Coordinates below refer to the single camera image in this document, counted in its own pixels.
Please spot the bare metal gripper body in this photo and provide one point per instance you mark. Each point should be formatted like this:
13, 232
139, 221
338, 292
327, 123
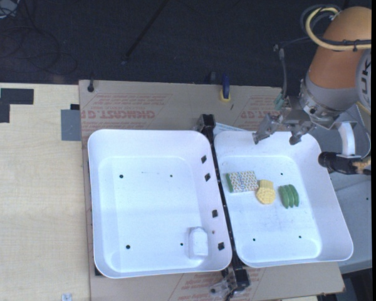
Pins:
304, 113

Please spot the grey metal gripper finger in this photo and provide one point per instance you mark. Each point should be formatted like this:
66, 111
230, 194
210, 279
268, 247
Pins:
297, 135
263, 130

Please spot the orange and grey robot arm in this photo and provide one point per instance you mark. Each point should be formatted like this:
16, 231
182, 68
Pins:
338, 61

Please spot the patterned packet with green edge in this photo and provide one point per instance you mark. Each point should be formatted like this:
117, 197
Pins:
242, 181

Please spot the green pea pod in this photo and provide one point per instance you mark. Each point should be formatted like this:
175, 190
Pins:
289, 195

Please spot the yellow corn cob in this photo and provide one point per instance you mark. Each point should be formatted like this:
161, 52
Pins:
265, 192

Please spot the thin black rod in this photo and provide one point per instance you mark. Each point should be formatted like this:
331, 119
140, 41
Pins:
223, 196

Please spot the brown cardboard board red print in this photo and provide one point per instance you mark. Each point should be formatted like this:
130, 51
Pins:
181, 111

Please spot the white plastic tray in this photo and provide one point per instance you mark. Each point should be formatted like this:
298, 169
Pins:
279, 218
150, 199

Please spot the white plastic bottle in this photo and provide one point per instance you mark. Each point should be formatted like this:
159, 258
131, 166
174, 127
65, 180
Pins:
198, 241

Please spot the black cylinder on white bracket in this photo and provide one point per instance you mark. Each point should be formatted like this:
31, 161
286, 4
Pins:
341, 155

